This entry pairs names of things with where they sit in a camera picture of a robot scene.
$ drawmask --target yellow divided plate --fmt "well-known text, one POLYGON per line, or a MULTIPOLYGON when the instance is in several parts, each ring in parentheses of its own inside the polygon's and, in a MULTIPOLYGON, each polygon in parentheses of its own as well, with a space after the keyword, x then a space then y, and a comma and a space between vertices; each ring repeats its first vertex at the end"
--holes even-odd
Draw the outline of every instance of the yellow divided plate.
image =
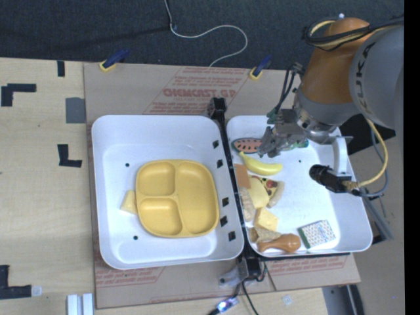
POLYGON ((156 236, 202 236, 219 220, 213 177, 195 161, 167 159, 143 165, 136 176, 136 202, 143 227, 156 236))

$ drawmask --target white tray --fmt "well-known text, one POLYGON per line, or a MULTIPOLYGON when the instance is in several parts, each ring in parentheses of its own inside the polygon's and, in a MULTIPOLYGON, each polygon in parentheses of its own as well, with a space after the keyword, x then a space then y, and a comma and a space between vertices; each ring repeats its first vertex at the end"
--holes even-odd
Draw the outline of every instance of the white tray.
MULTIPOLYGON (((227 125, 230 142, 238 138, 261 138, 267 127, 266 122, 265 116, 233 117, 227 125)), ((242 158, 233 148, 232 160, 233 163, 243 164, 242 158)), ((260 160, 283 164, 282 171, 267 177, 285 182, 281 200, 270 208, 270 212, 279 219, 277 231, 297 235, 297 228, 327 219, 336 239, 309 250, 302 244, 295 253, 286 253, 278 249, 267 249, 261 253, 257 245, 250 242, 258 254, 270 258, 293 257, 358 252, 369 248, 372 232, 362 199, 350 194, 333 193, 309 177, 309 169, 315 164, 333 167, 334 153, 331 145, 321 146, 311 141, 307 148, 285 151, 274 158, 265 155, 260 160)), ((349 161, 348 172, 353 174, 349 161)), ((253 223, 247 222, 245 225, 252 227, 253 223)))
POLYGON ((92 140, 100 252, 110 266, 202 263, 233 259, 242 252, 244 239, 226 156, 212 120, 190 115, 106 115, 94 122, 92 140), (136 215, 120 209, 126 191, 135 189, 139 167, 159 159, 191 159, 210 170, 223 219, 213 231, 193 238, 161 238, 147 233, 136 215))

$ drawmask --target white cable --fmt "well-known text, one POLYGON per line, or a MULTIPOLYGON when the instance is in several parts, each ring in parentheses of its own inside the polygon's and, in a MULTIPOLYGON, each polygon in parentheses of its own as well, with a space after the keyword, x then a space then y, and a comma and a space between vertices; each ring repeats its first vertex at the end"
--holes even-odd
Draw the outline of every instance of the white cable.
POLYGON ((213 61, 213 62, 210 64, 210 66, 213 66, 213 65, 214 65, 216 62, 218 62, 219 60, 224 60, 225 58, 232 57, 232 56, 235 56, 235 55, 237 55, 237 54, 240 54, 240 53, 242 53, 242 52, 243 52, 243 51, 247 48, 247 46, 248 46, 248 37, 247 37, 247 35, 245 34, 245 32, 244 32, 241 28, 239 28, 239 27, 237 27, 237 26, 233 26, 233 25, 231 25, 231 24, 223 24, 223 25, 221 25, 221 26, 217 26, 217 27, 211 28, 210 30, 207 30, 207 31, 205 31, 204 33, 201 33, 201 34, 198 34, 198 35, 181 35, 181 34, 177 33, 177 32, 173 29, 173 25, 172 25, 172 14, 171 14, 171 11, 169 10, 169 5, 168 5, 168 2, 167 2, 167 0, 163 0, 163 1, 165 2, 166 11, 167 11, 168 16, 169 16, 169 27, 170 27, 170 29, 171 29, 171 32, 172 32, 174 35, 178 36, 178 37, 181 37, 181 38, 183 38, 183 39, 197 39, 197 38, 199 38, 199 37, 201 37, 201 36, 207 35, 208 33, 212 32, 213 30, 217 30, 217 29, 219 29, 219 28, 233 28, 233 29, 235 29, 235 30, 238 30, 238 31, 239 31, 239 32, 243 35, 243 37, 245 38, 245 45, 242 47, 242 49, 241 49, 241 50, 236 51, 236 52, 234 52, 234 53, 232 53, 232 54, 228 54, 228 55, 226 55, 226 56, 222 56, 222 57, 220 57, 220 58, 216 59, 215 61, 213 61))

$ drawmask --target cardboard base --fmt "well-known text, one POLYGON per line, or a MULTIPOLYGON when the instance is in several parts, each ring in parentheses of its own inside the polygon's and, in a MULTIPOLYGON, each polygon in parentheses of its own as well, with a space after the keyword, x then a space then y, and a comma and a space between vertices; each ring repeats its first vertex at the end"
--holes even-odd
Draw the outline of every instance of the cardboard base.
MULTIPOLYGON (((108 73, 97 63, 84 64, 89 181, 94 234, 96 307, 145 305, 181 300, 225 298, 234 288, 219 286, 219 276, 236 261, 219 261, 139 270, 115 270, 98 247, 91 127, 107 114, 184 114, 206 112, 213 97, 224 97, 226 118, 265 115, 278 102, 285 72, 267 70, 257 81, 247 69, 117 64, 108 73)), ((290 106, 292 98, 284 102, 290 106)), ((268 277, 248 293, 354 284, 360 277, 352 255, 267 262, 268 277)))

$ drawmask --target toy watermelon slice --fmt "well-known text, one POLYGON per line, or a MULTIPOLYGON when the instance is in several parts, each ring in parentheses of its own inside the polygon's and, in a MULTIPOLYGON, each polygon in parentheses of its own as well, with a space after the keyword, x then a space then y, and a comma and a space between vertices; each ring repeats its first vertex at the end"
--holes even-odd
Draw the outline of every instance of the toy watermelon slice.
POLYGON ((257 138, 241 138, 232 142, 233 148, 238 152, 245 154, 257 153, 257 148, 261 145, 261 139, 257 138))

